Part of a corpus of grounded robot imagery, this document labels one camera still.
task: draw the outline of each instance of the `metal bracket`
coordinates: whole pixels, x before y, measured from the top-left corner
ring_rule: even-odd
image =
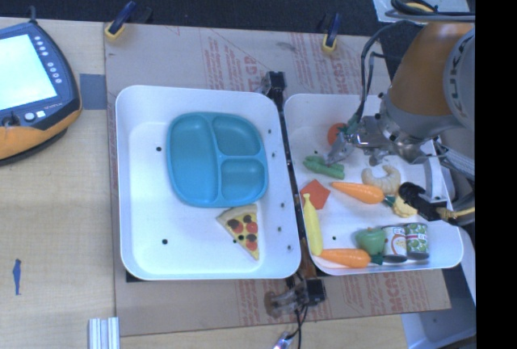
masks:
[[[309,303],[309,293],[306,282],[297,284],[285,293],[275,295],[273,292],[266,293],[264,305],[266,312],[272,317],[279,317],[283,313],[294,313]]]
[[[284,72],[267,72],[260,82],[260,93],[275,102],[279,112],[284,111],[284,89],[287,87]]]
[[[119,318],[93,318],[88,321],[88,349],[119,349]]]

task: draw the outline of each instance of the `toy green food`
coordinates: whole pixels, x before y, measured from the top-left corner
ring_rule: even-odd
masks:
[[[343,164],[334,163],[332,165],[326,165],[324,157],[320,155],[309,155],[305,157],[304,165],[317,174],[327,175],[336,179],[345,178],[345,166]]]
[[[386,234],[383,229],[368,227],[355,234],[355,240],[360,249],[363,249],[371,256],[381,254],[385,247]]]

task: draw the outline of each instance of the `orange toy block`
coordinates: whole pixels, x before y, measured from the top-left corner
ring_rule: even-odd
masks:
[[[329,198],[330,190],[323,187],[317,179],[313,179],[300,191],[301,194],[301,205],[305,205],[304,194],[310,194],[310,202],[317,210],[321,210]]]

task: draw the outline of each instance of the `toy green pepper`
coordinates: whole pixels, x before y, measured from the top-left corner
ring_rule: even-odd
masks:
[[[363,249],[371,256],[382,254],[385,247],[386,234],[383,229],[368,227],[355,234],[355,240],[360,249]]]

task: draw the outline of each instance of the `toy yellow banana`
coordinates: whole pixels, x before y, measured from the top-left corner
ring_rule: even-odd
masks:
[[[309,250],[313,255],[320,255],[323,250],[322,230],[320,229],[320,221],[317,216],[316,208],[310,202],[310,194],[304,194],[304,221],[307,231],[307,241],[309,242]]]
[[[417,214],[418,210],[407,204],[399,195],[395,196],[395,201],[392,205],[392,210],[400,217],[411,217]]]

